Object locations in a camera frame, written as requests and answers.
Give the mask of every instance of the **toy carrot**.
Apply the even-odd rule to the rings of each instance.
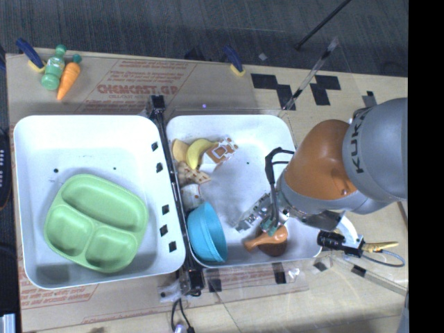
[[[69,62],[63,71],[62,76],[60,77],[60,86],[58,88],[57,99],[62,100],[69,89],[71,89],[72,85],[76,81],[78,75],[80,74],[80,65],[79,63],[82,61],[82,57],[78,54],[74,54],[72,56],[72,62]]]

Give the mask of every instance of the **green divided tray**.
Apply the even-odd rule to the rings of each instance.
[[[90,174],[70,177],[60,188],[44,224],[44,238],[73,262],[115,273],[134,259],[148,223],[142,199]]]

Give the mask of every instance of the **toy pan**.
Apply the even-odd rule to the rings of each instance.
[[[170,148],[175,139],[191,144],[195,139],[210,141],[229,136],[239,146],[236,153],[220,164],[212,173],[211,180],[200,186],[202,197],[208,201],[221,220],[228,245],[225,262],[203,262],[208,268],[246,266],[271,262],[287,262],[315,257],[321,251],[316,239],[319,230],[296,219],[286,223],[289,233],[287,249],[279,257],[270,257],[258,248],[248,252],[243,242],[256,235],[257,226],[238,232],[233,223],[265,193],[270,185],[265,175],[265,157],[274,148],[295,151],[288,126],[278,117],[265,114],[248,115],[197,115],[177,116],[166,126]],[[289,161],[291,155],[279,154],[273,161]],[[275,178],[283,172],[285,164],[276,164]]]
[[[24,269],[33,284],[59,289],[171,273],[182,266],[185,245],[162,142],[152,121],[141,116],[29,116],[15,126],[14,144]],[[122,270],[104,273],[84,267],[56,253],[45,241],[51,204],[62,186],[79,174],[123,187],[146,205],[146,230],[137,239],[131,263]],[[92,218],[80,220],[69,207],[73,201],[63,200],[68,207],[64,204],[63,211],[51,212],[55,214],[52,224],[57,227],[68,221],[88,233]],[[100,227],[108,231],[105,238],[115,230],[112,224]],[[50,230],[54,237],[57,228]],[[135,234],[140,230],[132,229]],[[125,234],[119,236],[111,239],[132,243]],[[70,248],[63,238],[53,242],[71,256],[81,251]]]

